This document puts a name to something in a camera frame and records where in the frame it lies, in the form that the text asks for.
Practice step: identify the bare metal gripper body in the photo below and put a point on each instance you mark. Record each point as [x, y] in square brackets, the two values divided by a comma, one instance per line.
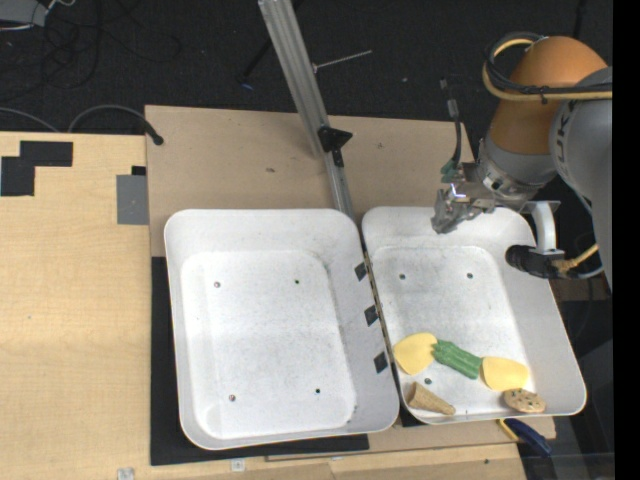
[482, 193]

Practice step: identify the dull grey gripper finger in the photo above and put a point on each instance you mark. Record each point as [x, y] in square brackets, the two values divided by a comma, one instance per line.
[443, 214]
[466, 211]

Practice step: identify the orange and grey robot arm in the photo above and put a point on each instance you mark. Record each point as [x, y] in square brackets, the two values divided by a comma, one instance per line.
[545, 98]

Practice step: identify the white plastic tray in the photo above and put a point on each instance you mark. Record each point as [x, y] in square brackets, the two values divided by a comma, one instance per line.
[450, 298]
[270, 338]

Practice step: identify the yellow potato chip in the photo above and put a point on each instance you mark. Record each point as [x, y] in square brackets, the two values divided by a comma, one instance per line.
[414, 354]
[504, 373]

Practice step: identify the green asparagus bundle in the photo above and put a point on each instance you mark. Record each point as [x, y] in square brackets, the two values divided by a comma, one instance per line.
[457, 359]

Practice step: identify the tan ice cream cone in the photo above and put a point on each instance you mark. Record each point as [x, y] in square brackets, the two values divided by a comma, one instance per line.
[428, 401]

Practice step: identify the brown chocolate chip cookie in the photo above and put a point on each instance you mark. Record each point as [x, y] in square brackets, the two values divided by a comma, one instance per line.
[524, 401]

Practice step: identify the brown cardboard board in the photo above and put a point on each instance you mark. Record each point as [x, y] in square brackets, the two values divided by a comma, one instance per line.
[240, 163]

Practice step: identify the black cylinder on white bracket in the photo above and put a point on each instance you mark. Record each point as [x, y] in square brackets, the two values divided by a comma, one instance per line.
[530, 259]

